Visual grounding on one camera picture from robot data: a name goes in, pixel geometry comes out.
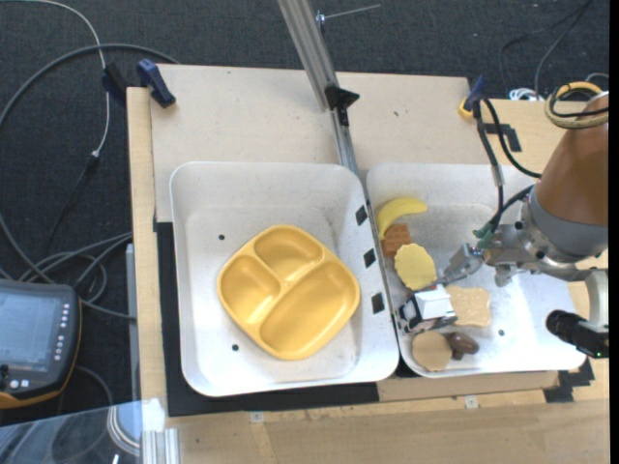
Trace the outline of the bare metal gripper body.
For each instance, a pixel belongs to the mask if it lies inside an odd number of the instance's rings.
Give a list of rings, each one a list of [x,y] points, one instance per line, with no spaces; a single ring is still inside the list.
[[[493,267],[511,264],[520,270],[564,281],[582,281],[590,275],[576,264],[607,250],[607,227],[556,217],[540,206],[524,206],[520,218],[501,224],[484,262]]]

